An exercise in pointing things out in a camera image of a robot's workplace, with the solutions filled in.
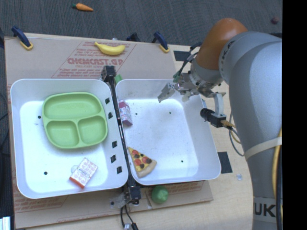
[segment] cardboard sheet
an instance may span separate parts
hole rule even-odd
[[[5,58],[10,112],[11,147],[13,148],[10,87],[19,79],[99,79],[105,65],[114,65],[123,79],[171,79],[176,72],[171,52],[164,53],[158,44],[121,42],[53,35],[26,34],[33,49],[26,51],[18,38],[5,39]],[[112,46],[125,44],[119,56],[107,56],[94,42]],[[29,199],[18,190],[12,149],[13,197],[17,229],[59,222],[98,218],[120,213],[110,204],[121,189],[96,191],[43,199]],[[131,211],[211,201],[208,181],[168,184],[169,199],[157,205],[150,199],[151,188],[142,188],[142,199]]]

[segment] carrot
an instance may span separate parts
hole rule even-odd
[[[90,8],[89,6],[86,6],[82,3],[77,3],[77,4],[72,4],[73,8],[76,8],[78,10],[82,10],[82,11],[94,11],[92,8]]]

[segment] divided plate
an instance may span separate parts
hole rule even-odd
[[[60,93],[45,99],[42,117],[49,141],[63,149],[88,147],[107,136],[100,100],[88,92]]]

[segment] pizza slice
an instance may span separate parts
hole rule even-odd
[[[130,156],[132,157],[133,165],[136,174],[139,178],[147,176],[151,171],[154,170],[157,161],[147,157],[145,154],[140,153],[136,149],[129,148]]]

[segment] white tray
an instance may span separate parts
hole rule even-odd
[[[125,100],[132,114],[133,125],[124,126],[126,145],[158,162],[154,171],[140,179],[129,155],[132,175],[142,185],[214,179],[219,176],[221,165],[209,123],[200,116],[204,102],[200,96],[182,102],[182,96],[175,92],[159,103],[157,97],[168,82],[171,80],[122,80],[116,85],[118,101]],[[42,104],[50,95],[67,92],[89,92],[100,99],[108,125],[108,135],[103,142],[85,148],[60,149],[48,140],[40,118]],[[127,182],[128,168],[112,95],[103,81],[18,80],[11,88],[11,102],[17,186],[25,197],[107,190]],[[81,189],[69,177],[71,168],[84,157],[98,169]]]
[[[106,139],[98,145],[59,149],[49,142],[44,130],[42,104],[50,95],[64,92],[90,92],[105,110]],[[11,88],[14,152],[19,191],[28,198],[44,198],[123,186],[128,179],[123,146],[110,88],[100,80],[25,79]],[[69,180],[71,168],[86,157],[98,166],[81,189]]]
[[[129,106],[132,126],[124,126],[126,145],[155,159],[157,165],[138,178],[130,158],[134,179],[142,185],[210,180],[219,176],[221,165],[209,123],[200,111],[199,95],[182,102],[175,94],[158,102],[158,95],[172,80],[122,80],[116,85],[118,101]]]

